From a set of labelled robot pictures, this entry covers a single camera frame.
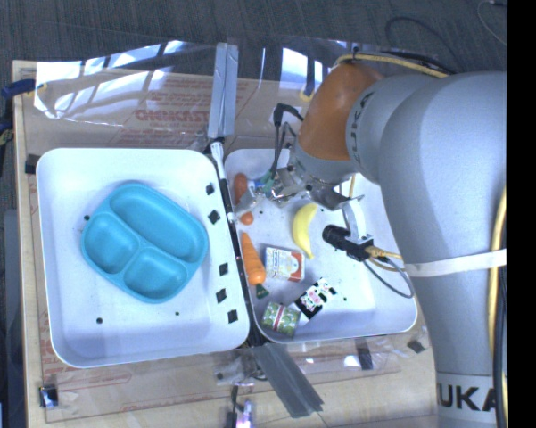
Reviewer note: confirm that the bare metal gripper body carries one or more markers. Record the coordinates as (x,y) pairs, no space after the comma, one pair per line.
(294,185)

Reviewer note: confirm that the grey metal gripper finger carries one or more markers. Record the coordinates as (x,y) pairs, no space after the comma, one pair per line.
(249,200)

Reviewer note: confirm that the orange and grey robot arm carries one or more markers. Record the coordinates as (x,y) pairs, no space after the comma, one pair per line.
(428,158)

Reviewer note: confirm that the orange sausage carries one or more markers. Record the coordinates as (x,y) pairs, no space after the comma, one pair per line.
(240,185)

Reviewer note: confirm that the yellow banana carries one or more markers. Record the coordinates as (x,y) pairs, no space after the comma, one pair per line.
(302,230)

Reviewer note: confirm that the orange carrot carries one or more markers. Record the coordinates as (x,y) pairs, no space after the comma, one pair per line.
(253,261)

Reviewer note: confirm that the white and orange carton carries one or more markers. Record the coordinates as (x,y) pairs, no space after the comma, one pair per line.
(284,264)

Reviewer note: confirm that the blue divided plate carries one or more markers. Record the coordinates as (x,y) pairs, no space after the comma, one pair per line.
(147,243)

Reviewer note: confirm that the black and white carton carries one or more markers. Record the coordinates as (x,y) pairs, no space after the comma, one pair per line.
(314,299)

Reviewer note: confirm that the brown cardboard board red print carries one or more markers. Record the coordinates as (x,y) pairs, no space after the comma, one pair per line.
(160,114)

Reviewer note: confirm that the green and white can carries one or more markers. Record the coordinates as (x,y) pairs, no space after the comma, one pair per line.
(282,318)

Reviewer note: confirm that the white plastic tray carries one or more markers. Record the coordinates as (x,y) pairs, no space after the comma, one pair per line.
(93,337)
(357,292)

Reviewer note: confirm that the black cylinder on white bracket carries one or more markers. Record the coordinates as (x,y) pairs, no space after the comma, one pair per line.
(344,240)

